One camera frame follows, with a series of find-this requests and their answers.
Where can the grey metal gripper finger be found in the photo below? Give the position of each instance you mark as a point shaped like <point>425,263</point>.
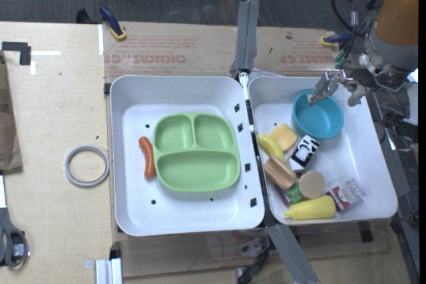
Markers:
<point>322,88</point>
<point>356,95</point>

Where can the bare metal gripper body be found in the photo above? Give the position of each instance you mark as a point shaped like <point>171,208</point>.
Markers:
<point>372,71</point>

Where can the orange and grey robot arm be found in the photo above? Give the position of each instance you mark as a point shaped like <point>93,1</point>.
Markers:
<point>397,13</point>

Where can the blue bowl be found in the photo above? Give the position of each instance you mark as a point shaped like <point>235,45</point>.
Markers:
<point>319,123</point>

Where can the white plastic tray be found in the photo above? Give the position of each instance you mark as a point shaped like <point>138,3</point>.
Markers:
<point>139,209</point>
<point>362,156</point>

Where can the yellow bread slice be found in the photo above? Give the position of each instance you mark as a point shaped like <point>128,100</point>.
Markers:
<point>284,136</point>

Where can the black and white carton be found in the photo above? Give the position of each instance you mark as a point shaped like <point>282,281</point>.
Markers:
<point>305,151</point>

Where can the yellow banana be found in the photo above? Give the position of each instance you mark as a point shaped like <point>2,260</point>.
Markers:
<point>271,147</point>

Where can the tan hot dog bun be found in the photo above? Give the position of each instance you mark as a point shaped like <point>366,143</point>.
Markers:
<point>279,173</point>

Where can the tan round biscuit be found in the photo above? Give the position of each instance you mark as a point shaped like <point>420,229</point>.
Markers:
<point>312,184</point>

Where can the red and white carton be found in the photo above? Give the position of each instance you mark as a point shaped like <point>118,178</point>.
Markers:
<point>346,194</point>

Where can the purple packet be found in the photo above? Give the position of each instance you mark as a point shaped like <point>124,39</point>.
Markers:
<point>283,198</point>

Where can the yellow mustard bottle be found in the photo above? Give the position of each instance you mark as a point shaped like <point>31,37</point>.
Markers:
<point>314,208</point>

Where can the green divided plate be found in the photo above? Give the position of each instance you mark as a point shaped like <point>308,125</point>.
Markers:
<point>196,166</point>

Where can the brown cardboard board, red print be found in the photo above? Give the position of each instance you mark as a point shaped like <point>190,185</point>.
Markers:
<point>166,53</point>

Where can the orange sausage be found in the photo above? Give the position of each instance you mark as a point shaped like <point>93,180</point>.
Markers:
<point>148,156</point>

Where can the grey tape roll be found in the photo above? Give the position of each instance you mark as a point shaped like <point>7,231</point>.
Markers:
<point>69,173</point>

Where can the brown paper bag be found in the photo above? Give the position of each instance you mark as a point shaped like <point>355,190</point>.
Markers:
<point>6,129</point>

